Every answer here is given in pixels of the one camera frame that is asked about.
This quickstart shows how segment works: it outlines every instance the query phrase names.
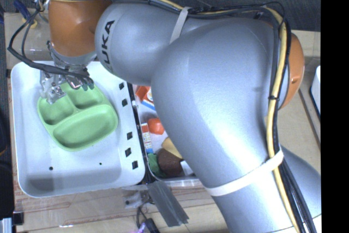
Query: orange object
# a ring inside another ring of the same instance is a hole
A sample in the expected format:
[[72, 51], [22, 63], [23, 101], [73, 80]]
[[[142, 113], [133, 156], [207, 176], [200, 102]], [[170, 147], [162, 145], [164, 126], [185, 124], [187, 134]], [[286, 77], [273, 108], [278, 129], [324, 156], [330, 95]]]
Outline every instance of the orange object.
[[143, 105], [155, 110], [151, 87], [140, 86], [136, 95], [139, 97]]
[[148, 120], [148, 126], [150, 133], [161, 135], [165, 132], [165, 128], [158, 118], [150, 118]]
[[75, 2], [50, 1], [50, 36], [52, 47], [61, 55], [82, 56], [95, 50], [94, 32], [106, 0]]
[[298, 37], [292, 34], [289, 61], [289, 82], [287, 95], [281, 107], [285, 107], [299, 90], [304, 75], [304, 54]]

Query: brown object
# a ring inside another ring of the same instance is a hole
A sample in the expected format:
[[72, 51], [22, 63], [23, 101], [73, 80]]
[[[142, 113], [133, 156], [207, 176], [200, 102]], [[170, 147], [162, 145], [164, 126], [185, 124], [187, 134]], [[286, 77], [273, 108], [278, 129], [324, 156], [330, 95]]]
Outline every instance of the brown object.
[[158, 152], [158, 165], [162, 172], [168, 177], [178, 177], [181, 175], [183, 169], [180, 164], [182, 159], [176, 157], [174, 154], [168, 152], [164, 148]]
[[61, 2], [50, 0], [51, 44], [63, 56], [86, 55], [95, 50], [94, 33], [106, 0]]
[[183, 159], [183, 157], [181, 156], [181, 154], [179, 153], [179, 151], [177, 150], [177, 148], [175, 147], [175, 145], [172, 143], [170, 137], [167, 137], [164, 142], [161, 144], [161, 146], [167, 150], [168, 152], [174, 154], [176, 157]]
[[291, 101], [293, 96], [299, 90], [300, 84], [304, 75], [304, 54], [302, 46], [296, 35], [292, 34], [291, 37], [291, 49], [288, 57], [289, 61], [289, 83], [287, 89], [287, 95], [281, 107], [284, 107]]

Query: white strap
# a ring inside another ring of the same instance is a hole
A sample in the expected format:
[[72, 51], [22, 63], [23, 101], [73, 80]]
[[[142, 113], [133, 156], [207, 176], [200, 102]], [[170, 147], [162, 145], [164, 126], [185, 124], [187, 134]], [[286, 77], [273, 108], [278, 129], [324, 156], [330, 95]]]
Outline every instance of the white strap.
[[283, 159], [284, 159], [284, 154], [280, 149], [275, 156], [268, 159], [266, 162], [262, 163], [262, 165], [252, 170], [251, 172], [247, 173], [243, 177], [238, 178], [232, 182], [226, 183], [219, 187], [214, 187], [214, 188], [205, 187], [205, 188], [211, 196], [222, 196], [222, 195], [235, 192], [239, 189], [242, 189], [252, 184], [257, 179], [261, 178], [263, 175], [273, 171], [275, 168], [277, 168], [281, 164]]
[[190, 9], [190, 7], [184, 7], [182, 11], [180, 11], [176, 25], [174, 26], [172, 32], [170, 43], [175, 41], [180, 36], [180, 33], [182, 32], [182, 28], [186, 20], [186, 16], [188, 15], [188, 9]]

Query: red object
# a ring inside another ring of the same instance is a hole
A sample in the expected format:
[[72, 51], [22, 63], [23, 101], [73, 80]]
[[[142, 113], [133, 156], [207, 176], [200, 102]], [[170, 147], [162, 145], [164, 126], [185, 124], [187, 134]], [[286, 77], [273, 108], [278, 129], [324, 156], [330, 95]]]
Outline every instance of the red object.
[[165, 128], [158, 118], [150, 118], [148, 120], [148, 126], [150, 133], [161, 135], [165, 132]]
[[141, 101], [144, 100], [144, 98], [147, 98], [147, 93], [150, 90], [151, 87], [146, 86], [140, 86], [139, 89], [136, 92], [136, 95], [140, 98]]

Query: black cable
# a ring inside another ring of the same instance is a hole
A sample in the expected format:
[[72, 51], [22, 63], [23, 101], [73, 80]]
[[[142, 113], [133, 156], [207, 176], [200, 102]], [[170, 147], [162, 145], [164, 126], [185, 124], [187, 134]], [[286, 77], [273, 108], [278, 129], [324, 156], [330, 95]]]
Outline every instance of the black cable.
[[145, 215], [145, 214], [143, 213], [143, 211], [142, 211], [142, 207], [143, 207], [146, 203], [148, 203], [148, 202], [149, 202], [149, 201], [146, 201], [146, 202], [142, 203], [142, 204], [137, 208], [136, 224], [137, 224], [138, 229], [141, 227], [141, 224], [140, 224], [140, 214], [142, 214], [143, 217], [144, 217], [144, 219], [147, 220], [146, 215]]
[[285, 16], [285, 9], [284, 6], [278, 2], [278, 1], [270, 1], [270, 2], [264, 2], [260, 4], [245, 4], [245, 5], [235, 5], [235, 6], [226, 6], [226, 7], [209, 7], [209, 8], [190, 8], [188, 9], [189, 13], [197, 14], [202, 12], [218, 12], [218, 11], [228, 11], [233, 9], [243, 9], [243, 8], [257, 8], [257, 7], [266, 7], [271, 4], [277, 4], [280, 6], [282, 12], [279, 13], [281, 17]]
[[28, 59], [25, 56], [20, 55], [15, 49], [13, 49], [13, 42], [15, 40], [15, 38], [17, 37], [17, 35], [31, 22], [34, 20], [34, 18], [36, 17], [36, 15], [40, 12], [40, 10], [36, 10], [35, 13], [23, 24], [21, 25], [16, 32], [12, 35], [10, 42], [9, 42], [9, 46], [7, 48], [7, 50], [16, 58], [18, 58], [19, 60], [23, 61], [24, 63], [26, 63], [29, 67], [38, 69], [38, 70], [42, 70], [46, 73], [51, 73], [51, 74], [57, 74], [57, 75], [65, 75], [65, 76], [74, 76], [77, 77], [79, 79], [81, 79], [82, 81], [85, 81], [86, 83], [93, 83], [93, 80], [85, 75], [82, 74], [78, 74], [78, 73], [74, 73], [74, 72], [70, 72], [66, 69], [62, 69], [56, 66], [51, 66], [51, 65], [47, 65], [47, 64], [42, 64], [42, 63], [37, 63], [37, 62], [33, 62], [30, 59]]
[[297, 204], [298, 204], [298, 207], [300, 208], [301, 214], [303, 216], [304, 223], [308, 227], [309, 232], [316, 232], [314, 221], [311, 217], [311, 213], [309, 211], [309, 208], [306, 205], [303, 194], [300, 191], [299, 186], [298, 186], [287, 162], [284, 163], [284, 168], [287, 171], [287, 173], [289, 174], [288, 179], [290, 180], [291, 186], [292, 186], [293, 191], [295, 193], [295, 196], [297, 198]]
[[1, 3], [0, 3], [0, 16], [4, 17], [4, 14], [5, 14], [5, 9], [1, 6]]
[[[287, 49], [286, 49], [286, 63], [285, 63], [284, 68], [282, 70], [281, 85], [282, 85], [282, 82], [283, 82], [283, 79], [284, 79], [284, 76], [286, 73], [286, 68], [289, 67], [288, 56], [289, 56], [290, 51], [291, 51], [291, 29], [290, 29], [290, 26], [289, 26], [288, 21], [286, 19], [283, 19], [283, 22], [285, 23], [285, 26], [286, 26]], [[281, 93], [281, 87], [279, 88], [279, 91], [278, 91], [278, 97], [280, 96], [280, 93]], [[278, 100], [276, 100], [275, 107], [278, 108]], [[278, 110], [276, 109], [274, 111], [274, 115], [273, 115], [273, 146], [274, 146], [275, 153], [278, 152], [280, 149], [279, 139], [278, 139], [278, 129], [277, 129], [277, 121], [278, 121], [277, 111]], [[305, 225], [308, 228], [308, 231], [310, 233], [315, 233], [316, 228], [314, 225], [314, 221], [313, 221], [311, 214], [309, 212], [309, 209], [305, 203], [303, 195], [298, 187], [298, 184], [297, 184], [296, 180], [294, 179], [290, 168], [288, 167], [286, 159], [284, 159], [283, 162], [280, 164], [279, 171], [280, 171], [281, 179], [282, 179], [282, 182], [284, 184], [285, 191], [286, 191], [288, 200], [290, 202], [292, 212], [293, 212], [294, 218], [296, 220], [297, 226], [299, 227], [299, 229], [301, 230], [302, 233], [305, 233], [306, 231], [305, 231], [304, 224], [303, 224], [303, 221], [304, 221]]]
[[31, 17], [29, 18], [28, 27], [27, 27], [26, 32], [24, 33], [24, 36], [23, 36], [23, 39], [22, 39], [22, 48], [21, 48], [21, 51], [22, 51], [23, 57], [27, 57], [26, 54], [25, 54], [25, 48], [24, 48], [24, 46], [25, 46], [25, 42], [26, 42], [26, 39], [27, 39], [29, 30], [30, 30], [30, 28], [31, 28], [31, 26], [32, 26], [32, 24], [33, 24], [33, 21], [34, 21], [35, 16], [31, 16]]
[[39, 13], [39, 17], [40, 17], [44, 22], [49, 23], [48, 19], [45, 18], [44, 16], [42, 16], [41, 13]]

